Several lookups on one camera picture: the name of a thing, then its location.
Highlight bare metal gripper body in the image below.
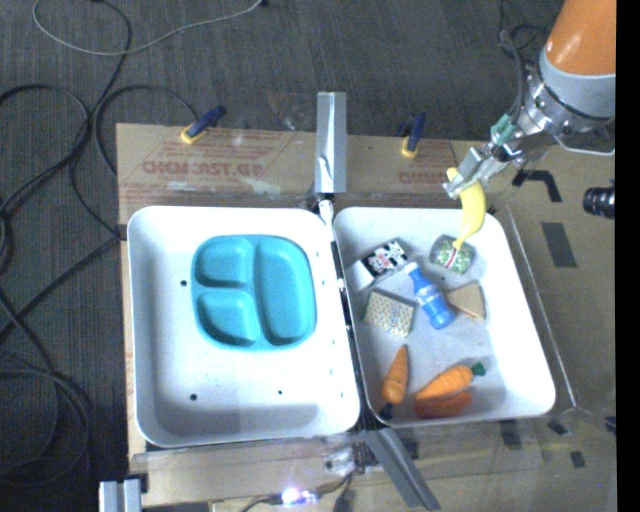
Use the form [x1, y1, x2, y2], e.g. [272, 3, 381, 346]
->
[487, 74, 616, 167]

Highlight yellow banana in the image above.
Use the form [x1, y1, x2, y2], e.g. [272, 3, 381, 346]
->
[446, 166, 488, 252]

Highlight green can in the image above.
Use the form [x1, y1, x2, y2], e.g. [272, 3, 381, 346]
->
[428, 234, 477, 275]

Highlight cow print milk carton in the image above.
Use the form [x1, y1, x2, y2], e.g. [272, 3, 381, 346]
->
[344, 238, 409, 293]

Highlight tan bread slice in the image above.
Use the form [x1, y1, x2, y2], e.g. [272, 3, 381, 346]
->
[445, 280, 488, 323]

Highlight blue bottle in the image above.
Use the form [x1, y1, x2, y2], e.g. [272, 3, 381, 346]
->
[403, 261, 458, 331]

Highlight white plastic tray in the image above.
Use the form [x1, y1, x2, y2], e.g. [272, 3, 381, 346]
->
[126, 204, 362, 449]
[332, 206, 558, 429]

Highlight large orange carrot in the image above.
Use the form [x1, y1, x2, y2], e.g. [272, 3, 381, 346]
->
[414, 361, 488, 402]

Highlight small orange carrot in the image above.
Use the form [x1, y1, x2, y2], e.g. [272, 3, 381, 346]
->
[379, 344, 411, 421]

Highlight blue divided plate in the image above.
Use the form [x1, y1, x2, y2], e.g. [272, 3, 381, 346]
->
[190, 233, 319, 353]

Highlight orange sausage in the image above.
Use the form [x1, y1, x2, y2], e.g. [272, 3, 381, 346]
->
[415, 390, 474, 421]

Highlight brown cardboard board red print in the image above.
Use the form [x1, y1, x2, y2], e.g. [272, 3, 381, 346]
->
[115, 122, 617, 512]

